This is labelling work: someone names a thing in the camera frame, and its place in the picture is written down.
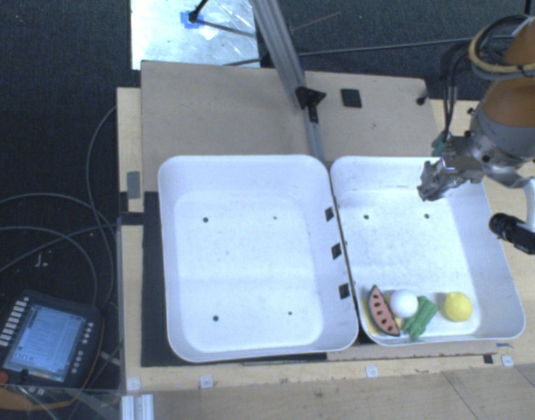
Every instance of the wooden floor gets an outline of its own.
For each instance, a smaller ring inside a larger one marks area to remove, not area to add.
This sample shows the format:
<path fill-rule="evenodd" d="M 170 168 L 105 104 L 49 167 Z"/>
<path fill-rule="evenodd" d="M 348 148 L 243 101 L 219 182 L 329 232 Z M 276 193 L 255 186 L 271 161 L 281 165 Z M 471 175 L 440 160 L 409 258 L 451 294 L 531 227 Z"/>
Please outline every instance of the wooden floor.
<path fill-rule="evenodd" d="M 535 364 L 155 394 L 155 418 L 535 420 Z"/>

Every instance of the yellow ball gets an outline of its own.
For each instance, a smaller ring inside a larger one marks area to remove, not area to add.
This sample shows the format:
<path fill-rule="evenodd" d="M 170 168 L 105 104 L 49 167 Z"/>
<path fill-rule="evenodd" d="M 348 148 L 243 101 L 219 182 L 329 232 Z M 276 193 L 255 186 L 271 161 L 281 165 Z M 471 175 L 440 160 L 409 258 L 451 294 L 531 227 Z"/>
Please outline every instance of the yellow ball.
<path fill-rule="evenodd" d="M 461 292 L 450 292 L 444 301 L 444 312 L 454 322 L 465 322 L 473 310 L 471 300 Z"/>

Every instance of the red button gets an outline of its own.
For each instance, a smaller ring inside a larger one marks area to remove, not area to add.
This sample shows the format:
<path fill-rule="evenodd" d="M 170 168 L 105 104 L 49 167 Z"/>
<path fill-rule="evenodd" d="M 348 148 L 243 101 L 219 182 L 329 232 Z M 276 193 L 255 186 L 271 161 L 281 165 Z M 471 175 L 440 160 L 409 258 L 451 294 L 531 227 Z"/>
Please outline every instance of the red button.
<path fill-rule="evenodd" d="M 10 377 L 6 372 L 0 371 L 0 384 L 7 384 Z"/>

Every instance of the toy watermelon slice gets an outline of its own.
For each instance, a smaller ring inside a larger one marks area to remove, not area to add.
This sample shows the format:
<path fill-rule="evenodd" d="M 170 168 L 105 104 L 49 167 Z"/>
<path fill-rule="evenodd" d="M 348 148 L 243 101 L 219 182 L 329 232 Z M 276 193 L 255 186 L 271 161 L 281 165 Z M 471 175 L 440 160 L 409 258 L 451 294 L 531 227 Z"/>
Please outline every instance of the toy watermelon slice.
<path fill-rule="evenodd" d="M 374 326 L 384 334 L 399 336 L 399 328 L 388 302 L 376 285 L 372 286 L 367 299 L 370 319 Z"/>

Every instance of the toy food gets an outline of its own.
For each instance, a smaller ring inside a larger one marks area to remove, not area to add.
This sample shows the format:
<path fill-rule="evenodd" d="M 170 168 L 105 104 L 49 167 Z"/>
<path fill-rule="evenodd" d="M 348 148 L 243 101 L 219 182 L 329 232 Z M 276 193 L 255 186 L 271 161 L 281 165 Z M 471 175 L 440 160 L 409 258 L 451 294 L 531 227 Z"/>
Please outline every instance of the toy food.
<path fill-rule="evenodd" d="M 471 300 L 461 292 L 450 292 L 444 301 L 444 313 L 454 322 L 465 322 L 473 310 Z"/>
<path fill-rule="evenodd" d="M 410 290 L 397 290 L 390 297 L 391 312 L 399 318 L 409 318 L 418 307 L 417 295 Z"/>
<path fill-rule="evenodd" d="M 404 329 L 409 333 L 413 340 L 419 338 L 425 332 L 426 326 L 439 310 L 436 306 L 425 296 L 419 297 L 419 308 L 417 312 L 405 321 Z"/>
<path fill-rule="evenodd" d="M 372 286 L 367 303 L 370 319 L 375 327 L 382 333 L 389 334 L 390 336 L 399 336 L 398 324 L 396 324 L 382 292 L 380 292 L 376 285 Z"/>

